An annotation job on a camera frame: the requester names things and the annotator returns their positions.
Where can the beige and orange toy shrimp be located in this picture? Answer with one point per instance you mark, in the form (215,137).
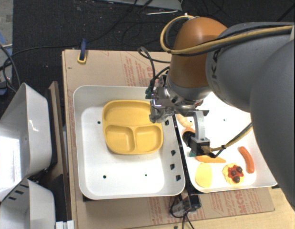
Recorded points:
(183,121)

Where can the brown cardboard board red print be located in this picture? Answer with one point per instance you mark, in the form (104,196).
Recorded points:
(109,68)

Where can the white plastic tray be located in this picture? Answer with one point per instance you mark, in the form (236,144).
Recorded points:
(228,132)
(128,175)

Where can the black cylinder on white bracket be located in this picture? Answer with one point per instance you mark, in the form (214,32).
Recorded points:
(200,128)

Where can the pale yellow oval toy biscuit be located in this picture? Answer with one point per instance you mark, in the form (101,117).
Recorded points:
(203,175)

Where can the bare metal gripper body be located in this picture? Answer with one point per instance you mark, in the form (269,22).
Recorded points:
(169,101)

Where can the yellow divided plate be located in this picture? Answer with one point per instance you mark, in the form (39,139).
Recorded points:
(124,118)

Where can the yellow toy pasta with meatballs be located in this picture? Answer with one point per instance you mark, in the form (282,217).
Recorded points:
(229,179)

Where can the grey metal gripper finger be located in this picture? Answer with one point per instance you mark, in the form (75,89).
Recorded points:
(166,116)
(155,116)

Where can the orange toy sausage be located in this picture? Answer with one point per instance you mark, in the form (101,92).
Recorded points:
(247,159)

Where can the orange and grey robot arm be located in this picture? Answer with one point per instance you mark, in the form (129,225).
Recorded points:
(233,80)

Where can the orange toy carrot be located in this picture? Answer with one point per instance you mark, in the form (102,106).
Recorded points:
(209,159)

